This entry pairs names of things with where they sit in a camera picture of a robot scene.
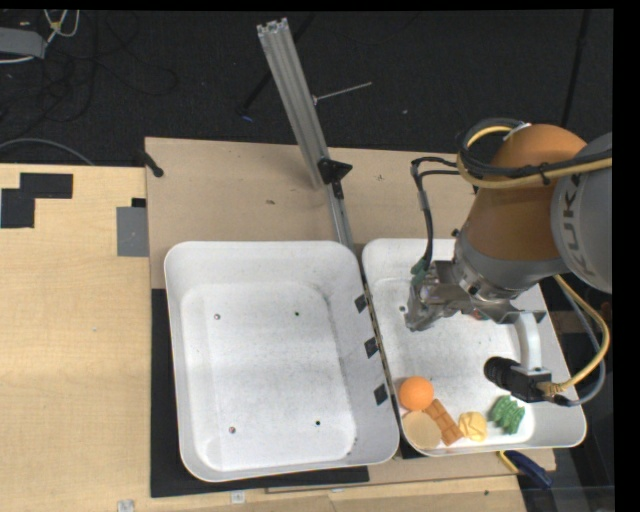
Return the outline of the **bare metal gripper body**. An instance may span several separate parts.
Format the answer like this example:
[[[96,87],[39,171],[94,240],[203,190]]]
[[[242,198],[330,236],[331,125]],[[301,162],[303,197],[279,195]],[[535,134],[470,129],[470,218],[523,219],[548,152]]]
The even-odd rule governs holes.
[[[516,321],[521,315],[511,303],[520,290],[492,283],[463,261],[420,259],[411,268],[411,292],[420,296],[425,307],[450,304],[453,315],[479,313],[492,321]]]

